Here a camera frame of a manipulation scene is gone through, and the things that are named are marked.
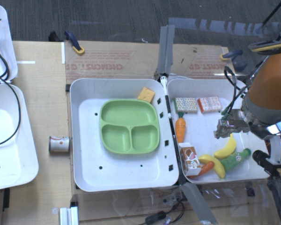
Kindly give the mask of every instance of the yellow banana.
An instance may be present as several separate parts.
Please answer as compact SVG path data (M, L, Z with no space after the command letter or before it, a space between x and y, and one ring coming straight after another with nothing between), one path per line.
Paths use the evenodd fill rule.
M220 178L225 178L226 172L224 169L224 166L221 164L220 160L217 158L209 155L209 154L203 154L200 157L198 157L198 160L202 163L207 163L208 161L213 161L214 162L214 167L213 169L219 175Z
M219 159L224 159L229 155L231 155L234 152L235 148L236 148L236 141L231 133L226 146L214 152L214 156Z

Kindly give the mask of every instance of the green bottle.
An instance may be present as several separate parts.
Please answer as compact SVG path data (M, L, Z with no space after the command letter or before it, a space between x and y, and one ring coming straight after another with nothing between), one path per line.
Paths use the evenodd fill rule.
M230 156L224 158L221 163L223 164L225 171L228 172L232 168L241 164L246 158L251 155L251 150L246 148L242 152L234 152Z

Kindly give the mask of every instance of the carrot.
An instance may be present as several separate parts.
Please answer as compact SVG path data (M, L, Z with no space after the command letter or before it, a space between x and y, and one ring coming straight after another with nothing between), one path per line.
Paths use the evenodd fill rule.
M214 162L213 161L208 161L207 163L205 163L202 167L201 167L201 171L199 172L198 175L195 176L187 176L188 178L196 178L199 177L205 173L207 173L210 169L212 169L214 167Z
M183 143L184 140L184 134L185 134L185 128L186 128L186 122L182 118L183 112L178 112L179 118L177 119L175 123L175 133L178 143Z

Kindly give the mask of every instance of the green plate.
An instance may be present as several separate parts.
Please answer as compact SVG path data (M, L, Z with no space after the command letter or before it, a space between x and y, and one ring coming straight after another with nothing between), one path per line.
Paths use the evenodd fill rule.
M119 154L143 154L159 144L159 122L155 108L138 99L115 99L100 111L103 145Z

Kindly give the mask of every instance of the can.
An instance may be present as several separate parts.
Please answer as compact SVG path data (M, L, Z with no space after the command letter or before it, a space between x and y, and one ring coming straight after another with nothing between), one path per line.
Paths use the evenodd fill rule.
M49 152L69 152L70 138L69 137L49 137Z

